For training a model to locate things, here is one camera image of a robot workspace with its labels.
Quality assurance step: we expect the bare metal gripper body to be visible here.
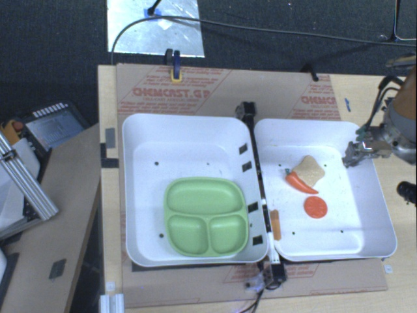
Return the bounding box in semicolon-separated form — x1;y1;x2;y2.
359;126;417;166

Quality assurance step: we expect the tan bread slice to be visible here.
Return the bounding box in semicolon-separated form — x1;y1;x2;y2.
291;155;326;188

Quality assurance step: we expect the white plastic tray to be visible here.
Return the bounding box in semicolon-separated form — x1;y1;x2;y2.
121;112;270;268
253;118;399;263

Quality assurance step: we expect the orange carrot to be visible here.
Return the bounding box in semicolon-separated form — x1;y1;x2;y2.
284;168;320;195

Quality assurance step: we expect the orange round disc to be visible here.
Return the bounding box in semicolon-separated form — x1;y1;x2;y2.
304;195;328;220

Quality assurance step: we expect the thin black and white rod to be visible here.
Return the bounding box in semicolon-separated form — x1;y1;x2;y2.
244;115;280;264

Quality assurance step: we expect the pale orange sausage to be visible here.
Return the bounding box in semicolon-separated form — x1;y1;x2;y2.
269;209;283;242

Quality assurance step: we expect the green divided plate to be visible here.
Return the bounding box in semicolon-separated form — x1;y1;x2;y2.
163;176;251;258

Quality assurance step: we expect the brown cardboard board red print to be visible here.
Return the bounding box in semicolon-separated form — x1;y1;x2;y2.
115;63;389;309

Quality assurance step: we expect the black cylinder on white bracket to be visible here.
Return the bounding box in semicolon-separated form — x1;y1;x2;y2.
396;181;417;205

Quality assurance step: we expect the black block with thin wires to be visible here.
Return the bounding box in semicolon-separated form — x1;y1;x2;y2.
259;261;288;290
235;100;258;121

